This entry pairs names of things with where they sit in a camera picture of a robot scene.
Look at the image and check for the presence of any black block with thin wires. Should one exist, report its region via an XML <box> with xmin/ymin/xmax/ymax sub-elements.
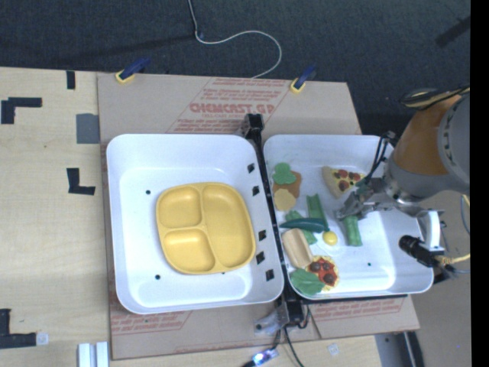
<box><xmin>281</xmin><ymin>295</ymin><xmax>307</xmax><ymax>327</ymax></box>
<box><xmin>241</xmin><ymin>112</ymin><xmax>266</xmax><ymax>141</ymax></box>

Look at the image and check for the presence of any yellow round biscuit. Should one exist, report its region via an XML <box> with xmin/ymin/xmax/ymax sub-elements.
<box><xmin>274</xmin><ymin>187</ymin><xmax>297</xmax><ymax>213</ymax></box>

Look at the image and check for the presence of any brown toast slice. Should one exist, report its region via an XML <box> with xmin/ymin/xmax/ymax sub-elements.
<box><xmin>271</xmin><ymin>170</ymin><xmax>303</xmax><ymax>199</ymax></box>

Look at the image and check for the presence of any pizza slice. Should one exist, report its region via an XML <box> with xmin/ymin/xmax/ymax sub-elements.
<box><xmin>321</xmin><ymin>165</ymin><xmax>368</xmax><ymax>200</ymax></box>

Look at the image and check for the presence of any thin black rod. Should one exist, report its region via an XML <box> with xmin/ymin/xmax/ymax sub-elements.
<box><xmin>250</xmin><ymin>126</ymin><xmax>297</xmax><ymax>307</ymax></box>

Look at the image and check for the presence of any dark green chili pepper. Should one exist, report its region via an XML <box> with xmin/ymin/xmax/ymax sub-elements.
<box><xmin>279</xmin><ymin>217</ymin><xmax>330</xmax><ymax>232</ymax></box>

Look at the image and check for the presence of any yellow divided plate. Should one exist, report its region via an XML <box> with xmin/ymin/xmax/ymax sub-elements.
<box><xmin>155</xmin><ymin>181</ymin><xmax>257</xmax><ymax>276</ymax></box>

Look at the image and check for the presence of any white plastic tray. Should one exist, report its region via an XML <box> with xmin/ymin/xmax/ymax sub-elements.
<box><xmin>262</xmin><ymin>134</ymin><xmax>436</xmax><ymax>300</ymax></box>
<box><xmin>105</xmin><ymin>133</ymin><xmax>286</xmax><ymax>315</ymax></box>

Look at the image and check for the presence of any brown cardboard board red print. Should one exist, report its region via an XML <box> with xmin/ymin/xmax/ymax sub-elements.
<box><xmin>96</xmin><ymin>73</ymin><xmax>421</xmax><ymax>361</ymax></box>

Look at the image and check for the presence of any green lettuce leaf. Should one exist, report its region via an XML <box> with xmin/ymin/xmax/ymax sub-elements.
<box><xmin>271</xmin><ymin>161</ymin><xmax>297</xmax><ymax>185</ymax></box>
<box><xmin>289</xmin><ymin>268</ymin><xmax>325</xmax><ymax>297</ymax></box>

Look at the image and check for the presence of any green celery stick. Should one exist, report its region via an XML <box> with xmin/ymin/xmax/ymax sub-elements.
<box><xmin>342</xmin><ymin>214</ymin><xmax>364</xmax><ymax>248</ymax></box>
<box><xmin>306</xmin><ymin>193</ymin><xmax>329</xmax><ymax>226</ymax></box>

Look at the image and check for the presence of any black cylinder on white bracket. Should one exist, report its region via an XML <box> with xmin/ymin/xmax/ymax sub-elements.
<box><xmin>398</xmin><ymin>209</ymin><xmax>447</xmax><ymax>269</ymax></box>

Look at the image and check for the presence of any beige bread roll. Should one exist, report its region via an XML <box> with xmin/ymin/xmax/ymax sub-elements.
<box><xmin>281</xmin><ymin>228</ymin><xmax>314</xmax><ymax>269</ymax></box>

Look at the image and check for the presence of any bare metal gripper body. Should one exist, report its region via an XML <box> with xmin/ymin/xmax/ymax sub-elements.
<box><xmin>357</xmin><ymin>177</ymin><xmax>422</xmax><ymax>216</ymax></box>

